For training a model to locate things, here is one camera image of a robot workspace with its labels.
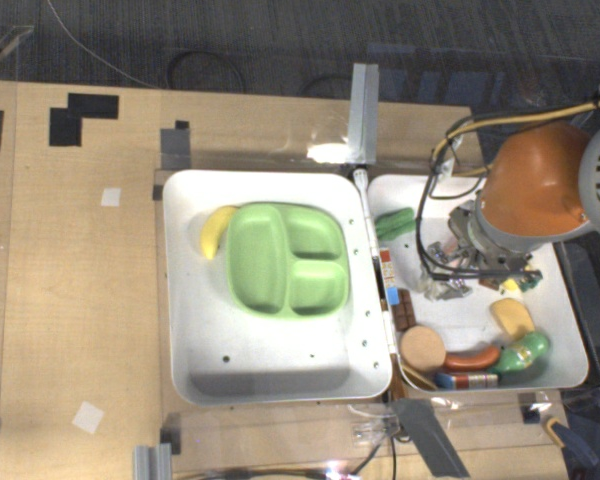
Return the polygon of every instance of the green pickle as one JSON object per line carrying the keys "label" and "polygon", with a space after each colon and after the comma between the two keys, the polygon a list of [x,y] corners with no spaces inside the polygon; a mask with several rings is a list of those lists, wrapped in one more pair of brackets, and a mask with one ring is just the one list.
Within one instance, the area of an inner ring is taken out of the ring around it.
{"label": "green pickle", "polygon": [[524,338],[512,343],[500,354],[498,362],[489,368],[489,373],[502,376],[528,368],[549,350],[549,339],[542,333],[533,331]]}

